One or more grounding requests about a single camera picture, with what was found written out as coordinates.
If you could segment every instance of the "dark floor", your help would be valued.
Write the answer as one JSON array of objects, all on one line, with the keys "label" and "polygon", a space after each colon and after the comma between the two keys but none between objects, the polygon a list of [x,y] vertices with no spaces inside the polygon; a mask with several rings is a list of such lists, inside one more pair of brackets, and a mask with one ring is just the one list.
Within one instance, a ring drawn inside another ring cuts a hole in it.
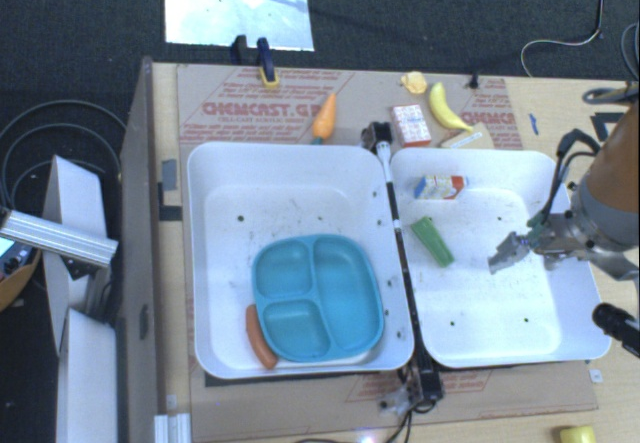
[{"label": "dark floor", "polygon": [[[164,42],[163,0],[1,0],[0,132],[38,103],[82,99],[126,119],[141,58],[228,63],[226,49]],[[537,38],[581,40],[595,27],[598,0],[308,0],[316,51],[276,52],[282,66],[421,69],[518,76],[523,45]],[[528,54],[536,76],[629,79],[620,53],[623,29],[638,20],[639,0],[606,0],[603,39],[575,48],[540,45]],[[122,134],[108,118],[74,107],[47,109],[0,140],[0,159],[20,135],[50,121],[101,133],[116,149]],[[6,177],[56,151],[101,164],[101,146],[73,131],[33,136],[16,148]],[[16,206],[38,213],[47,171],[29,175]],[[112,210],[115,200],[108,200]],[[24,306],[0,313],[0,442],[53,440],[56,357],[44,292],[30,283]]]}]

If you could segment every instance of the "carrot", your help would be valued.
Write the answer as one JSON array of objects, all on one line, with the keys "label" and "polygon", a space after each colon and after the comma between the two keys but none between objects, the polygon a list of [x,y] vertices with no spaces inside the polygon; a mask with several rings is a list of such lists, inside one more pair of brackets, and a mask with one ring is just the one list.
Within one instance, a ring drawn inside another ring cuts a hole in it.
[{"label": "carrot", "polygon": [[313,120],[313,137],[328,139],[333,133],[336,122],[336,94],[331,93]]}]

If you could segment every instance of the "blue clamp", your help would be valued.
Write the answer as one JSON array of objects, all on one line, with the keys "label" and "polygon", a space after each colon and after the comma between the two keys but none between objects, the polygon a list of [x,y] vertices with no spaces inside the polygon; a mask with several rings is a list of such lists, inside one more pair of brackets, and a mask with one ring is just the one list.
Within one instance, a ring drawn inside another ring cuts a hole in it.
[{"label": "blue clamp", "polygon": [[265,87],[276,87],[280,84],[280,79],[273,66],[271,49],[267,38],[258,39],[258,65],[260,66],[260,77]]}]

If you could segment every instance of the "toy banana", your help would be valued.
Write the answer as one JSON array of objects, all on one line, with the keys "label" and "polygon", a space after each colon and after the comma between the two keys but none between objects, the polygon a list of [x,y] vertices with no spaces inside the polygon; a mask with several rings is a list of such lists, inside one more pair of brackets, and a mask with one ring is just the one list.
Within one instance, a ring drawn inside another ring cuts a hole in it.
[{"label": "toy banana", "polygon": [[437,82],[431,88],[429,93],[429,107],[431,112],[443,127],[460,128],[467,132],[473,131],[473,128],[467,125],[460,116],[454,113],[447,105],[447,96],[442,82]]}]

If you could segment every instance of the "blue divided plate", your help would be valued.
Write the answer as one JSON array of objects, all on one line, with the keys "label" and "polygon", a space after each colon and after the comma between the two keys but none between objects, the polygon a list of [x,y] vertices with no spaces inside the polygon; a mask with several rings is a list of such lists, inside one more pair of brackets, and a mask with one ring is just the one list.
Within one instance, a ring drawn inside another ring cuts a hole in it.
[{"label": "blue divided plate", "polygon": [[253,262],[253,293],[271,350],[290,361],[355,356],[382,336],[378,284],[360,246],[340,235],[280,240]]}]

